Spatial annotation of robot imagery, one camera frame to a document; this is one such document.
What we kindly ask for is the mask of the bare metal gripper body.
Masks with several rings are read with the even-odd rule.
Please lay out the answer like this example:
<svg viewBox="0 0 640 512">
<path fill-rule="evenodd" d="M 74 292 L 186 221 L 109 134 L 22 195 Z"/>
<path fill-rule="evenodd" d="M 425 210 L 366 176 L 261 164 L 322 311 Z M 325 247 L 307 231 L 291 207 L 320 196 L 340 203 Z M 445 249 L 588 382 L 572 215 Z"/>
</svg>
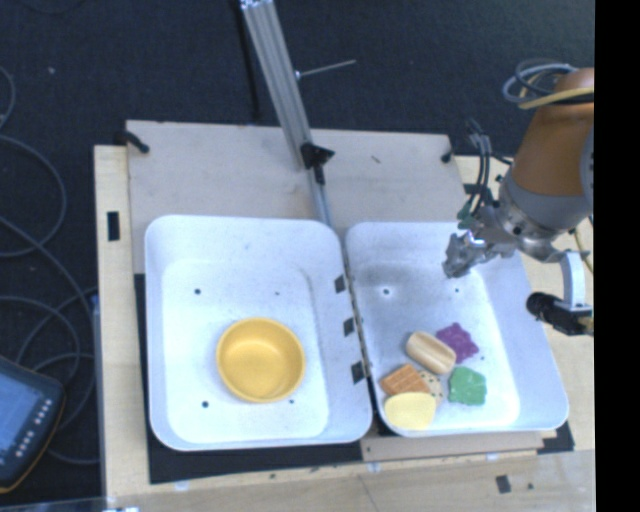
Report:
<svg viewBox="0 0 640 512">
<path fill-rule="evenodd" d="M 538 261 L 547 261 L 556 252 L 556 232 L 537 224 L 517 207 L 484 206 L 469 231 L 488 257 L 510 257 L 520 251 Z"/>
</svg>

